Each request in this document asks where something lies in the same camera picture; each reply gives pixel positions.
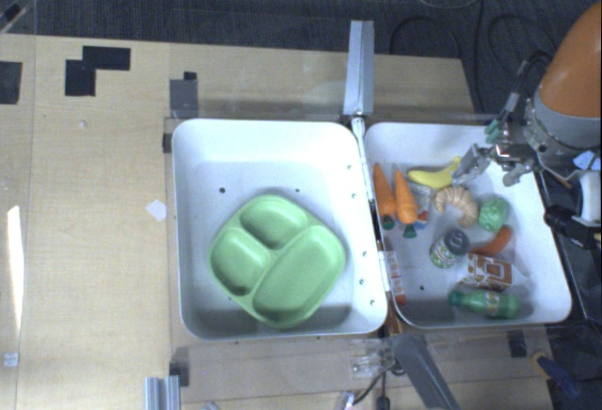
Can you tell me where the green divided plate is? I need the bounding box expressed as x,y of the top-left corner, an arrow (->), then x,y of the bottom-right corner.
207,194 -> 348,331

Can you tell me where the orange sausage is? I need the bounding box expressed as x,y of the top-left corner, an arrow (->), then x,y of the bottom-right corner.
470,225 -> 515,259

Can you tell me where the green plastic bottle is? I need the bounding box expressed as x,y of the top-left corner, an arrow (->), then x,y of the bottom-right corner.
447,288 -> 523,321

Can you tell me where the white red and blue packet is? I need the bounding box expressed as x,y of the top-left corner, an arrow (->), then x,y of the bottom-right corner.
407,181 -> 435,230

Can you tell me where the white plastic tray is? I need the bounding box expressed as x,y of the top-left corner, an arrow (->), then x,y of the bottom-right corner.
170,118 -> 389,342
363,121 -> 574,330

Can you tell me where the yellow banana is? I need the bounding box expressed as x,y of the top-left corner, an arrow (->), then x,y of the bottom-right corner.
406,155 -> 464,192

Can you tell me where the orange carrot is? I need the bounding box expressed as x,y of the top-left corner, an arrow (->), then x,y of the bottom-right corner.
393,168 -> 420,240
372,162 -> 398,231

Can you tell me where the brown and white carton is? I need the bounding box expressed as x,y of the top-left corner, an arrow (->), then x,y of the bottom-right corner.
462,252 -> 515,293

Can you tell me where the black cylinder on white bracket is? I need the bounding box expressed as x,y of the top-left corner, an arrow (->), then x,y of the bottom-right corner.
544,166 -> 602,251

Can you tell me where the green and white can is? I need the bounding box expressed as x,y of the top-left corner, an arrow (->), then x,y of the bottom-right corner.
428,228 -> 472,271

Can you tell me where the tan croissant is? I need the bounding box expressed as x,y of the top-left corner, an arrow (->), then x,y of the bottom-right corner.
433,184 -> 481,229

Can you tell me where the green broccoli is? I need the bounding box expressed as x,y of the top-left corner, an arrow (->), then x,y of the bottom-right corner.
477,197 -> 511,233

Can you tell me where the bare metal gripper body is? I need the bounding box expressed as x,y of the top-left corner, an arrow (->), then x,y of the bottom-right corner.
486,121 -> 542,174

